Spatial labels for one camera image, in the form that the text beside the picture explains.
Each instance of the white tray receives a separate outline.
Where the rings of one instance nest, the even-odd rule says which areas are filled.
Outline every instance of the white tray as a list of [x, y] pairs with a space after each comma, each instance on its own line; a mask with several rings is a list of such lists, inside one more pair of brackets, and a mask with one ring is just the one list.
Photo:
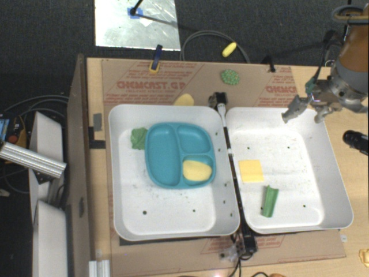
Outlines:
[[[132, 129], [187, 122], [210, 135], [216, 176], [203, 188], [164, 189], [146, 171], [145, 152], [131, 148]], [[230, 235], [240, 223], [223, 125], [208, 107], [122, 104], [109, 115], [114, 225], [129, 241]]]
[[[227, 126], [248, 225], [261, 234], [338, 229], [353, 213], [324, 123], [313, 110], [282, 121], [285, 108], [232, 108]], [[244, 183], [240, 160], [260, 160], [264, 182]], [[264, 187], [279, 189], [271, 218], [261, 215]]]

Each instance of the silver metal sheet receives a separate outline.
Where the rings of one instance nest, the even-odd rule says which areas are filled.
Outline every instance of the silver metal sheet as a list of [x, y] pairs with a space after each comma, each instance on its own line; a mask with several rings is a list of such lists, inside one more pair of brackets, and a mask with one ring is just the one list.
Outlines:
[[138, 0], [95, 0], [97, 46], [180, 50], [174, 0], [144, 0], [132, 17], [129, 9]]

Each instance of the teal plate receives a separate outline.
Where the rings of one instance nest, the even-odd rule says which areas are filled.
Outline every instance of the teal plate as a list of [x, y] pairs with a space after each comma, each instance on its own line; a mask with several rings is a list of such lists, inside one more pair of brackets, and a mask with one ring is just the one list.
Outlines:
[[[146, 168], [151, 180], [169, 189], [198, 188], [215, 177], [213, 143], [203, 128], [189, 123], [158, 123], [147, 132]], [[212, 174], [206, 181], [190, 181], [183, 176], [183, 162], [195, 160], [209, 165]]]

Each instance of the multimeter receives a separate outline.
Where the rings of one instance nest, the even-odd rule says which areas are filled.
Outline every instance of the multimeter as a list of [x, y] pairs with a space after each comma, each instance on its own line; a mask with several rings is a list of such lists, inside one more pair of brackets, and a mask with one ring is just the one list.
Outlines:
[[20, 116], [0, 113], [0, 140], [24, 148], [27, 146], [27, 134]]

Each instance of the dark floor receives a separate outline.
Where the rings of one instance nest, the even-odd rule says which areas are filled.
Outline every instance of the dark floor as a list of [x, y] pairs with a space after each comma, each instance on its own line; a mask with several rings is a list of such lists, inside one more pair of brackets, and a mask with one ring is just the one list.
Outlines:
[[[353, 0], [364, 6], [369, 0]], [[320, 41], [332, 23], [331, 11], [347, 0], [175, 0], [181, 43], [189, 29], [214, 29], [234, 38], [253, 63], [270, 54], [275, 63], [317, 65]], [[94, 44], [94, 0], [0, 0], [0, 112], [21, 100], [45, 94], [68, 95], [76, 55], [151, 58], [151, 51], [100, 48]], [[224, 61], [223, 42], [197, 39], [186, 50], [192, 61]], [[164, 52], [177, 60], [179, 53]], [[235, 53], [227, 59], [242, 62]], [[16, 167], [7, 167], [6, 173]], [[27, 189], [25, 173], [9, 177]], [[0, 177], [0, 277], [31, 276], [32, 226], [28, 196]]]

